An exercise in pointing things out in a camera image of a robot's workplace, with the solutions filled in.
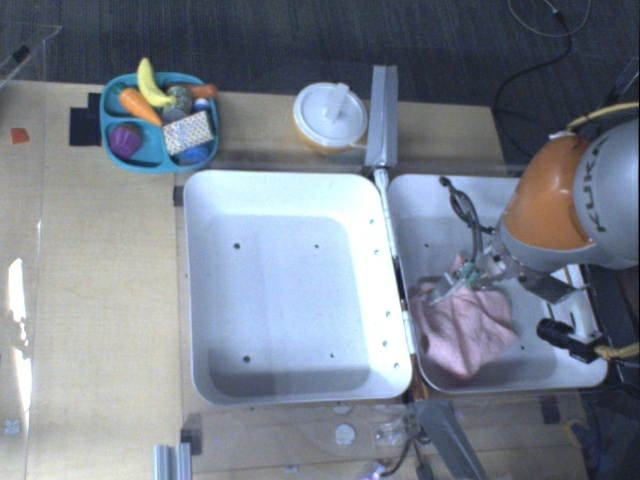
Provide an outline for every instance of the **carrot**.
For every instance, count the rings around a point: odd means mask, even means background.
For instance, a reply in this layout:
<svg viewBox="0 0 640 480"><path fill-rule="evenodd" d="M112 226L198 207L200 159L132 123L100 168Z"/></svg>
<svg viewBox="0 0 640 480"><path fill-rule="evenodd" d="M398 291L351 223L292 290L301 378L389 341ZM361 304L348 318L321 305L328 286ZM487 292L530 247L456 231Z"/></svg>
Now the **carrot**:
<svg viewBox="0 0 640 480"><path fill-rule="evenodd" d="M135 87L127 87L124 84L119 84L114 88L118 95L118 101L126 110L131 112L132 115L144 119L145 121L155 124L156 126L162 126L162 119L153 110L153 107L149 105L146 98L140 94L140 91Z"/></svg>
<svg viewBox="0 0 640 480"><path fill-rule="evenodd" d="M218 95L218 88L214 84L183 84L171 83L167 84L167 88L174 85L181 85L191 91L194 98L215 98Z"/></svg>

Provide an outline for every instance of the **white lid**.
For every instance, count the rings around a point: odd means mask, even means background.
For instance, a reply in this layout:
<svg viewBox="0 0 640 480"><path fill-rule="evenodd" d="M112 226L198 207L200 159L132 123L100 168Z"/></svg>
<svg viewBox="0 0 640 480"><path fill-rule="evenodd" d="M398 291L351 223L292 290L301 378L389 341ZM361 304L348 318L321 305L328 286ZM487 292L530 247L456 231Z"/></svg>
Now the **white lid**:
<svg viewBox="0 0 640 480"><path fill-rule="evenodd" d="M296 98L293 115L309 139L328 148L350 146L367 130L367 110L344 84L305 87Z"/></svg>

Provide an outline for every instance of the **white round cap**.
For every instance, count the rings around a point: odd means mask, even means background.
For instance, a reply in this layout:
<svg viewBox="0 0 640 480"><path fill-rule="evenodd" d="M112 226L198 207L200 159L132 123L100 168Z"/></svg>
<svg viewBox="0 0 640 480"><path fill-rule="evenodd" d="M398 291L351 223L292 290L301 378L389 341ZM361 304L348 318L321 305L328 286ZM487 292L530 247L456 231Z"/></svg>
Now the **white round cap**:
<svg viewBox="0 0 640 480"><path fill-rule="evenodd" d="M367 130L367 110L344 84L305 87L296 98L293 115L300 130L326 148L348 147Z"/></svg>

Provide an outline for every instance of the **banana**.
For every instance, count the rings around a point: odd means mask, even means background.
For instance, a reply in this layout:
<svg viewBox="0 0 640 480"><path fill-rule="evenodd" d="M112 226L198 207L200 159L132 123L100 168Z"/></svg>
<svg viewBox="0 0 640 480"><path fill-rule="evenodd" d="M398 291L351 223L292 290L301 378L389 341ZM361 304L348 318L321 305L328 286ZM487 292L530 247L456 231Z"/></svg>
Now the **banana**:
<svg viewBox="0 0 640 480"><path fill-rule="evenodd" d="M156 84L153 66L146 57L138 64L138 89L140 89L145 99L154 107L173 105L176 102L175 96L169 96L160 90Z"/></svg>

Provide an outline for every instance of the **pink cloth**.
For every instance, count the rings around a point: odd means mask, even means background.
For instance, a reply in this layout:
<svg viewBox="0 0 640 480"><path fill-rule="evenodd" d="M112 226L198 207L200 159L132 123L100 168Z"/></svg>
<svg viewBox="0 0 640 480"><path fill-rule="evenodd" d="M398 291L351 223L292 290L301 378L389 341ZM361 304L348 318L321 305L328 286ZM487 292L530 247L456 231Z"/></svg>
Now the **pink cloth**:
<svg viewBox="0 0 640 480"><path fill-rule="evenodd" d="M456 258L453 270L462 264ZM511 330L511 307L499 291L474 291L462 286L433 307L426 294L431 283L421 283L410 301L414 320L422 329L420 348L428 361L459 379L473 377L517 341Z"/></svg>

